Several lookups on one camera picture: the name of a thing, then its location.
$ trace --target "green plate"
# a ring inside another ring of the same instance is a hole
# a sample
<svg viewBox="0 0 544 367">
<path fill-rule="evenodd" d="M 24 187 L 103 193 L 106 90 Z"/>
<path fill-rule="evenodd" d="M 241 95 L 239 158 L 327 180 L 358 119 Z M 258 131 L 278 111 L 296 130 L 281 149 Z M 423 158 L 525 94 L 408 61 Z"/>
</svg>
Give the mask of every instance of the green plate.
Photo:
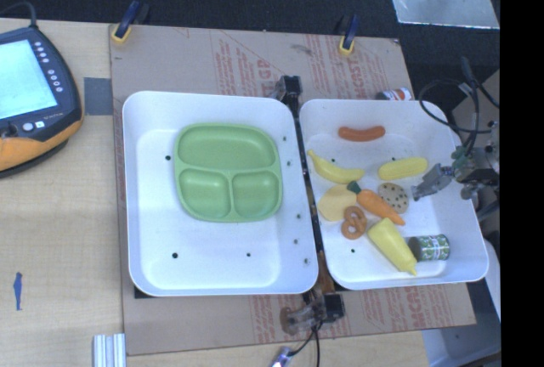
<svg viewBox="0 0 544 367">
<path fill-rule="evenodd" d="M 251 222 L 272 216 L 282 196 L 281 166 L 272 138 L 256 127 L 207 122 L 176 138 L 178 197 L 193 217 Z"/>
</svg>

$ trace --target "blue clamp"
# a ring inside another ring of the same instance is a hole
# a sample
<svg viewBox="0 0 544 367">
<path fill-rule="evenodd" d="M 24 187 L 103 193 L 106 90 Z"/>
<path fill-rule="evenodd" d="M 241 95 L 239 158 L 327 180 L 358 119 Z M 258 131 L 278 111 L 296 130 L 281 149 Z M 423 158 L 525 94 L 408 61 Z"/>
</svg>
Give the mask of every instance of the blue clamp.
<svg viewBox="0 0 544 367">
<path fill-rule="evenodd" d="M 127 40 L 132 27 L 131 24 L 136 24 L 144 19 L 149 11 L 149 5 L 140 4 L 139 1 L 133 0 L 128 6 L 127 11 L 122 16 L 121 22 L 116 26 L 111 33 L 111 39 L 115 42 L 123 43 Z"/>
<path fill-rule="evenodd" d="M 358 28 L 359 16 L 357 14 L 353 14 L 351 20 L 349 21 L 348 29 L 338 45 L 338 50 L 341 54 L 349 56 L 354 51 L 355 34 L 357 33 Z"/>
</svg>

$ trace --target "blue mark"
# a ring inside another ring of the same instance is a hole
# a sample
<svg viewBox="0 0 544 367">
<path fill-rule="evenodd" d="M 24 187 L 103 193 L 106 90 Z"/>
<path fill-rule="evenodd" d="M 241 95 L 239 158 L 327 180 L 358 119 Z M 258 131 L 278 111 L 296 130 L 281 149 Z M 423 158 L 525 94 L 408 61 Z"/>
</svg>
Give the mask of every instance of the blue mark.
<svg viewBox="0 0 544 367">
<path fill-rule="evenodd" d="M 20 307 L 20 293 L 23 291 L 23 274 L 21 272 L 17 272 L 15 275 L 14 291 L 15 301 L 17 301 L 17 311 L 20 311 L 22 309 Z"/>
</svg>

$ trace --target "banana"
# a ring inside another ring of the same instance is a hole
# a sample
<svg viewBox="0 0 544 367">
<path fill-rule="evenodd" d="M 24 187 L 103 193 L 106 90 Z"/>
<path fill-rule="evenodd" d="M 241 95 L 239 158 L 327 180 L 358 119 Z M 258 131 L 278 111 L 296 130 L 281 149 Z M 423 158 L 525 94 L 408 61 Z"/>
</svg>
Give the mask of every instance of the banana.
<svg viewBox="0 0 544 367">
<path fill-rule="evenodd" d="M 363 169 L 338 167 L 319 157 L 313 150 L 308 150 L 306 154 L 312 158 L 315 171 L 333 183 L 347 184 L 350 181 L 357 181 L 365 175 Z"/>
</svg>

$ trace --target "pretzel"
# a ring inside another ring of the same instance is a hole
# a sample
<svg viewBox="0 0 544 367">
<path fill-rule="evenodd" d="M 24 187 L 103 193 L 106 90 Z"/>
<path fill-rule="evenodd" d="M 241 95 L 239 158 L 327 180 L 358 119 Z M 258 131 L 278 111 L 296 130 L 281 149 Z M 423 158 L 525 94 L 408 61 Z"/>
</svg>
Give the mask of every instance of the pretzel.
<svg viewBox="0 0 544 367">
<path fill-rule="evenodd" d="M 366 231 L 366 216 L 357 206 L 349 206 L 343 212 L 342 234 L 346 239 L 359 239 Z"/>
</svg>

